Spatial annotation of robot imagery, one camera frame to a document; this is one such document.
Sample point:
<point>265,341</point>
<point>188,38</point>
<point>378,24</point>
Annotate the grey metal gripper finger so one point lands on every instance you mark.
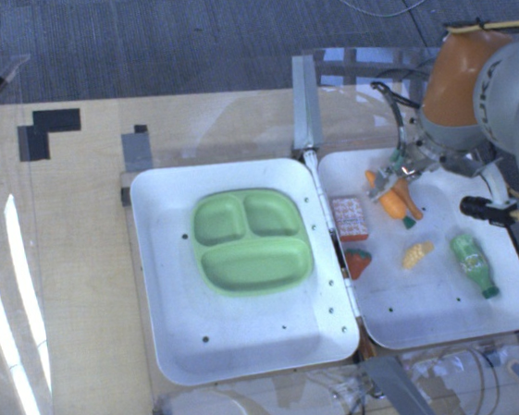
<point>381,184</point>
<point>408,171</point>

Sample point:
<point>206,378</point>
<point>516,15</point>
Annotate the light orange carrot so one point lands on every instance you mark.
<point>394,205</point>

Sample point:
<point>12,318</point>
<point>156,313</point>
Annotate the yellow corn cob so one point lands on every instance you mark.
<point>417,254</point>

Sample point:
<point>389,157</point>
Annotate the pale wood board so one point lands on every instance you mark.
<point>85,268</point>

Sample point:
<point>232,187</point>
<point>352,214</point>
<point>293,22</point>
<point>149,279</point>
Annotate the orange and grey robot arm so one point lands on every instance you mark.
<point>507,94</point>

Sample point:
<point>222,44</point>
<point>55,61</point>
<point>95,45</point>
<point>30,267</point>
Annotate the white plastic tray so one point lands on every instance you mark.
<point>438,302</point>
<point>255,332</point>

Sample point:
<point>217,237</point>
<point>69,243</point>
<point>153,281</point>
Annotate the green divided plate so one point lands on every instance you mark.
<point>254,263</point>

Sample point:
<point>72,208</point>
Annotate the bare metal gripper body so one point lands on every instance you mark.
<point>431,158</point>

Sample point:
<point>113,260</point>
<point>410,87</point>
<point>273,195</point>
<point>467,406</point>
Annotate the black cylinder on white bracket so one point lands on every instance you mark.
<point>478,208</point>

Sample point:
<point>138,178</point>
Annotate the red strawberry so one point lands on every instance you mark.
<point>357,263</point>

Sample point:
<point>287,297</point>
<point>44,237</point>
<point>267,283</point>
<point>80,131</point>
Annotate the orange and white carton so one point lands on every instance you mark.
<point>349,217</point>

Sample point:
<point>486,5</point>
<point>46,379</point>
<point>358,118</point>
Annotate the dark orange carrot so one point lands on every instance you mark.
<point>412,203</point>

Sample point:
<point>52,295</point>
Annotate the green plastic bottle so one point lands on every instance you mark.
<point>471,263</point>

